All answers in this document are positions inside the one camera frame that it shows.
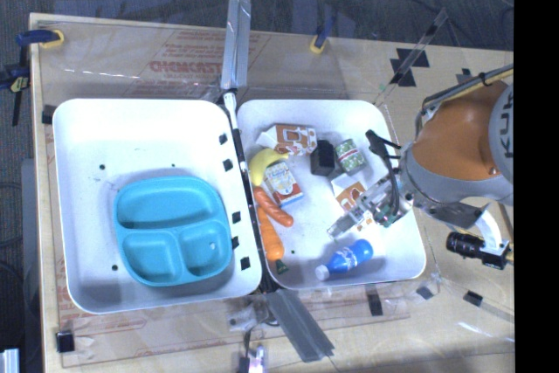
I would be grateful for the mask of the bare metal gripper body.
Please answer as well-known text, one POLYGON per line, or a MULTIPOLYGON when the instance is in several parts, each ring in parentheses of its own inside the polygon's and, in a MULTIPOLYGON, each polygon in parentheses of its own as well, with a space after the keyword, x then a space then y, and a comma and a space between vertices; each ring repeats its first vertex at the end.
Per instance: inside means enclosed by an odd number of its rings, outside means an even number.
POLYGON ((400 191, 400 183, 393 183, 388 175, 366 190, 363 197, 366 224, 388 228, 412 208, 412 200, 400 191))

